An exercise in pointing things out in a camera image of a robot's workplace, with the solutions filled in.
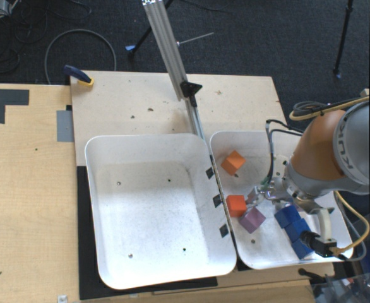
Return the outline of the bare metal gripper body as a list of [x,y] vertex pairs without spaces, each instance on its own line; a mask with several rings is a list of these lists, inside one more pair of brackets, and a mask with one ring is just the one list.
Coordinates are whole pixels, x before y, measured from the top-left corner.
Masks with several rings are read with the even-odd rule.
[[284,177],[269,179],[265,177],[260,183],[260,191],[266,199],[275,202],[288,202],[297,205],[307,214],[317,214],[321,209],[328,213],[334,211],[334,207],[323,207],[315,202],[315,197],[299,189],[296,184]]

